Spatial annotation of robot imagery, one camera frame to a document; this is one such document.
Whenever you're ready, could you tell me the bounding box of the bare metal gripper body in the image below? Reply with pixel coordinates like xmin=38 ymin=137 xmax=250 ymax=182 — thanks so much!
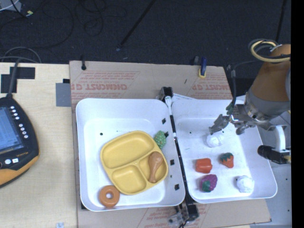
xmin=228 ymin=104 xmax=272 ymax=131

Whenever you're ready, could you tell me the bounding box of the orange toy strawberry green top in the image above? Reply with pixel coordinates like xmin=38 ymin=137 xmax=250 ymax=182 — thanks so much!
xmin=219 ymin=152 xmax=235 ymax=169

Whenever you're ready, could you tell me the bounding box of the white plastic tray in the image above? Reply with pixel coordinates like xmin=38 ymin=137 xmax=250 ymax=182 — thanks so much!
xmin=75 ymin=97 xmax=186 ymax=212
xmin=171 ymin=98 xmax=278 ymax=204

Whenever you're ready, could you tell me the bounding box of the orange toy bell pepper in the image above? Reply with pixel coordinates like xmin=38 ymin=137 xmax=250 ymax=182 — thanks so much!
xmin=195 ymin=158 xmax=213 ymax=174

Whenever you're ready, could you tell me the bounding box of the white paper sheet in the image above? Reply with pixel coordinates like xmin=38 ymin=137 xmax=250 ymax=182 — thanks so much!
xmin=172 ymin=93 xmax=198 ymax=102

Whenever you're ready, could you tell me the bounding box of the thin black and white rod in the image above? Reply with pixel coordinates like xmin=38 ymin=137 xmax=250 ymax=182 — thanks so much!
xmin=165 ymin=95 xmax=196 ymax=209

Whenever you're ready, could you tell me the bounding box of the purple toy grapes green leaf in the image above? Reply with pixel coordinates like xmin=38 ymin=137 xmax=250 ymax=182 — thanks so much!
xmin=199 ymin=174 xmax=219 ymax=193

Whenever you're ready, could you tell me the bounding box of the brown toy chicken drumstick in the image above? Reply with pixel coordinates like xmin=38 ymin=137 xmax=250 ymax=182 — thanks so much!
xmin=148 ymin=151 xmax=164 ymax=184

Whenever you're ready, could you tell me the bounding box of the brown cardboard board red print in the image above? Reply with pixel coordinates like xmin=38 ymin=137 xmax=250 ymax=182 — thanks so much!
xmin=68 ymin=60 xmax=273 ymax=228

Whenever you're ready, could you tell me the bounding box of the yellow divided plate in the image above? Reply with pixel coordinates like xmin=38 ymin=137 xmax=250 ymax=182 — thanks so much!
xmin=99 ymin=130 xmax=169 ymax=196

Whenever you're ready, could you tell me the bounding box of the orange toy doughnut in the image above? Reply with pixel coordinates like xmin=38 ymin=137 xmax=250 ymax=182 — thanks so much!
xmin=98 ymin=185 xmax=121 ymax=209

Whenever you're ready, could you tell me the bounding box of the black cylinder on white bracket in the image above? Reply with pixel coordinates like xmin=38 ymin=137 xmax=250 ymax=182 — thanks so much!
xmin=257 ymin=124 xmax=292 ymax=165

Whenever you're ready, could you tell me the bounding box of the black block with thin wires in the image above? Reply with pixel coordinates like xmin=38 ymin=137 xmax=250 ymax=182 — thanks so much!
xmin=159 ymin=86 xmax=173 ymax=102
xmin=185 ymin=198 xmax=200 ymax=221

